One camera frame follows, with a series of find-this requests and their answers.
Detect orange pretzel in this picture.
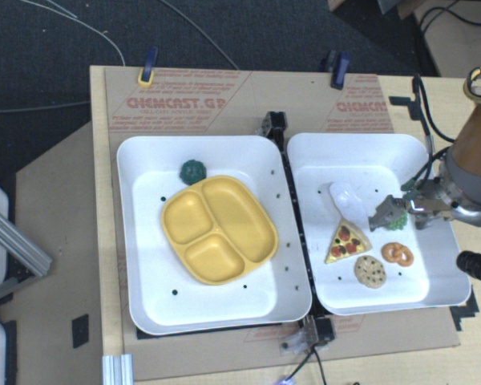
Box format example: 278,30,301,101
380,241,415,268

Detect pizza slice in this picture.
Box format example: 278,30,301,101
324,218,374,265

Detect clear plastic bottle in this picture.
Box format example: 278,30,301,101
329,181,372,226

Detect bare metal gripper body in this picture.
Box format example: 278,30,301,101
402,179,481,230

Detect black cylinder on white bracket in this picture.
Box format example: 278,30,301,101
455,249,481,285

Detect black block with thin wires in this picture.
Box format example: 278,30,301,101
282,316,338,355
260,111,287,140

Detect brown cardboard board red print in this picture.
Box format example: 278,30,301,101
103,67,462,381

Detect beige chocolate chip biscuit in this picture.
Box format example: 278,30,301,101
353,254,387,290

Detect green grapes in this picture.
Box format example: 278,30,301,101
385,210,410,233

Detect yellow divided plate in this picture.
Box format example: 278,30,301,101
160,174,280,286

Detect green broccoli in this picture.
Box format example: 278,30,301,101
179,159,208,186

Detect white plastic tray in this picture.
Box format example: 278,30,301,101
286,132,473,317
115,135,313,335

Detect thin black rod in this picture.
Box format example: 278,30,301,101
277,133,317,317

